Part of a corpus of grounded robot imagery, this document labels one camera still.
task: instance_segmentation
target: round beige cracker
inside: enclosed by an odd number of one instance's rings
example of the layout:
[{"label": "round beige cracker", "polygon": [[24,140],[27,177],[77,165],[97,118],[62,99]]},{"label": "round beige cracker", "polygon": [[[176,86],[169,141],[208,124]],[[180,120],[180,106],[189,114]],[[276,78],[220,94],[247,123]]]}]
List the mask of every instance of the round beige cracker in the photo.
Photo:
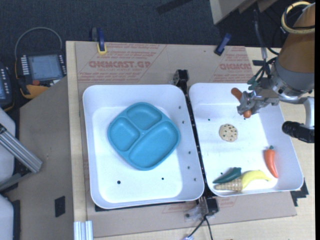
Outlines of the round beige cracker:
[{"label": "round beige cracker", "polygon": [[226,142],[234,142],[238,138],[238,130],[230,123],[220,126],[219,135]]}]

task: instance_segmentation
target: red chili pepper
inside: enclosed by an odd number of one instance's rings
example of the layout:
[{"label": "red chili pepper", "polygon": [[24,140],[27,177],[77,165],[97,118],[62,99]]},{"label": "red chili pepper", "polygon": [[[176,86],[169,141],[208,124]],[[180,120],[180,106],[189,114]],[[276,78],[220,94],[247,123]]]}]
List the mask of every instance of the red chili pepper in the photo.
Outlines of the red chili pepper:
[{"label": "red chili pepper", "polygon": [[266,163],[266,166],[268,167],[270,173],[275,177],[278,178],[278,173],[275,166],[275,155],[276,152],[274,150],[273,146],[270,146],[269,149],[267,149],[264,152],[264,160]]}]

